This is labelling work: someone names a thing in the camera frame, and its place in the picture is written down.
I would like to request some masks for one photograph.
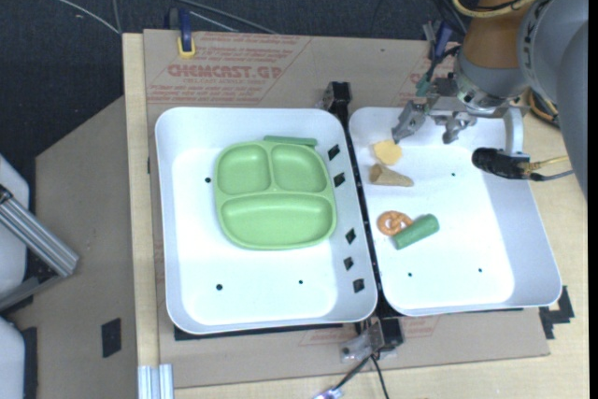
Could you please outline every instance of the wooden edge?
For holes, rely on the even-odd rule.
[[[122,55],[131,195],[137,365],[157,367],[160,363],[160,346],[148,175],[149,142],[143,35],[124,34]]]

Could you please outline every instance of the robotic hand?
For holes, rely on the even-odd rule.
[[[499,163],[517,164],[524,154],[514,126],[520,126],[524,107],[513,100],[531,87],[558,105],[564,143],[587,199],[589,0],[479,0],[475,9],[461,0],[453,3],[473,17],[453,76],[448,84],[427,78],[424,88],[419,85],[418,96],[425,97],[425,103],[406,105],[392,129],[394,141],[413,135],[425,115],[446,126],[445,143],[457,139],[477,118],[501,118],[507,135]],[[487,169],[480,163],[477,166]]]

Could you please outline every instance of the white plastic part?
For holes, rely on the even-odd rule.
[[[0,317],[0,398],[22,399],[25,379],[25,342],[11,323]]]
[[[372,314],[377,286],[336,117],[315,108],[177,107],[158,119],[155,134],[166,305],[179,328],[200,335],[357,322]],[[224,236],[206,178],[223,149],[266,135],[315,138],[331,180],[344,173],[334,188],[337,221],[327,240],[301,249],[252,250]],[[328,150],[336,145],[330,160]]]
[[[443,127],[427,121],[401,140],[403,157],[393,167],[414,186],[373,185],[367,180],[376,161],[371,145],[391,137],[400,113],[400,108],[362,108],[349,122],[382,291],[391,306],[407,316],[424,316],[554,303],[561,278],[529,183],[496,177],[471,162],[476,148],[504,147],[503,122],[478,119],[458,141],[445,145]],[[412,220],[433,214],[440,231],[397,250],[376,227],[386,210]]]
[[[29,205],[29,187],[14,167],[0,155],[0,184],[24,206]],[[0,297],[22,283],[27,265],[27,248],[0,224]]]

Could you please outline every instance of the green plate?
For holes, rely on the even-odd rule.
[[[216,161],[222,230],[249,249],[313,246],[336,227],[333,187],[315,140],[267,136],[238,143]]]

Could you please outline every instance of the black bracket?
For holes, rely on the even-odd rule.
[[[540,320],[542,321],[542,327],[544,328],[544,334],[546,339],[554,339],[552,330],[555,324],[566,324],[571,322],[571,319],[576,315],[571,306],[571,300],[569,299],[569,292],[567,287],[562,287],[561,297],[557,302],[559,309],[549,309],[547,306],[540,307]]]

